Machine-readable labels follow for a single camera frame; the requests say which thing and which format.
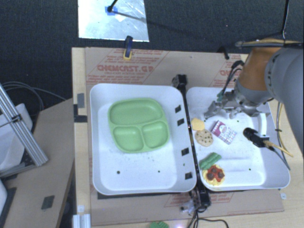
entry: gray robot arm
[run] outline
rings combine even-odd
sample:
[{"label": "gray robot arm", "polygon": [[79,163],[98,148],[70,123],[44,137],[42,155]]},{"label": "gray robot arm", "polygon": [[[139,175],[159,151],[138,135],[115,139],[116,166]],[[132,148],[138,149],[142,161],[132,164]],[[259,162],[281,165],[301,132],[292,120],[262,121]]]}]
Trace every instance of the gray robot arm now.
[{"label": "gray robot arm", "polygon": [[241,82],[240,76],[235,88],[226,92],[219,102],[212,102],[204,115],[209,118],[224,109],[230,118],[240,112],[257,116],[260,113],[257,107],[275,98],[285,105],[288,121],[303,154],[303,49],[281,48],[265,65],[262,75],[265,90],[246,88],[242,84],[246,84],[247,78],[243,76]]}]

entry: wooden table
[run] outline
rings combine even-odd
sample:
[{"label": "wooden table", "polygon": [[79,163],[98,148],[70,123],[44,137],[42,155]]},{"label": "wooden table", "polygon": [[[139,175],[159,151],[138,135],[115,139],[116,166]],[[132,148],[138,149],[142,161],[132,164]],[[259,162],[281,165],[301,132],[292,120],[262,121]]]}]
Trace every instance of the wooden table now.
[{"label": "wooden table", "polygon": [[[86,92],[86,69],[85,69],[85,49],[73,48],[73,99],[76,105],[79,93]],[[270,102],[273,115],[276,115],[277,102]],[[78,108],[78,115],[87,115],[86,104]],[[303,156],[293,137],[290,125],[287,121],[285,112],[282,113],[281,129],[282,138],[288,150],[294,155],[293,158],[286,157],[291,167],[291,181],[288,187],[281,190],[286,195],[283,200],[284,212],[250,214],[242,216],[220,217],[228,222],[231,228],[269,228],[269,227],[302,227],[304,224],[304,173]],[[90,187],[89,187],[89,156],[88,156],[88,126],[87,123],[75,123],[75,162],[76,162],[76,201],[78,215],[90,214]],[[189,220],[166,221],[170,228],[186,227]],[[117,228],[147,228],[149,223],[136,223],[115,225]],[[205,221],[199,222],[199,227],[224,227]]]}]

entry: green object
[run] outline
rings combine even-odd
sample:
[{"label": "green object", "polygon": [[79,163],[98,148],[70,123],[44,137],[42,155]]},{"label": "green object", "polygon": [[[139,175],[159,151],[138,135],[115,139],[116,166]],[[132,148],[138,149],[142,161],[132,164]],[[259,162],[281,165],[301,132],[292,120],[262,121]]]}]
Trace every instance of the green object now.
[{"label": "green object", "polygon": [[199,168],[201,170],[208,170],[212,165],[219,161],[222,157],[217,153],[211,153],[205,159],[199,162]]},{"label": "green object", "polygon": [[166,224],[165,222],[162,222],[162,221],[160,221],[160,222],[152,222],[151,224],[150,224],[150,228],[169,228],[169,225],[168,224]]},{"label": "green object", "polygon": [[112,138],[126,153],[159,149],[169,140],[169,126],[162,106],[150,98],[115,102],[108,111]]},{"label": "green object", "polygon": [[217,94],[217,102],[221,102],[222,101],[222,99],[223,99],[223,91],[221,91],[221,92],[219,92],[218,94]]}]

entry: green divided plate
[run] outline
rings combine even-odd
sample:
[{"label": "green divided plate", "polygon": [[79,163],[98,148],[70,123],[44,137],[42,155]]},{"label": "green divided plate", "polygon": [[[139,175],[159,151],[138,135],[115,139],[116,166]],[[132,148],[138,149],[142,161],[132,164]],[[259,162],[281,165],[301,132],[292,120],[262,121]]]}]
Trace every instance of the green divided plate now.
[{"label": "green divided plate", "polygon": [[126,153],[142,153],[163,147],[169,126],[162,106],[150,98],[115,102],[108,111],[111,135]]}]

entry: black tool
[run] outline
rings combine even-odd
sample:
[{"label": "black tool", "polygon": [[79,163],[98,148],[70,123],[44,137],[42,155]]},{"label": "black tool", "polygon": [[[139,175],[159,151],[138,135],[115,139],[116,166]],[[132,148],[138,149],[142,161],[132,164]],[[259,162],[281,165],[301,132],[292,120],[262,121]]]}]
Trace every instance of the black tool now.
[{"label": "black tool", "polygon": [[257,131],[252,128],[245,128],[243,131],[243,135],[257,147],[266,147],[264,141],[269,140],[268,137],[260,137],[257,135]]}]

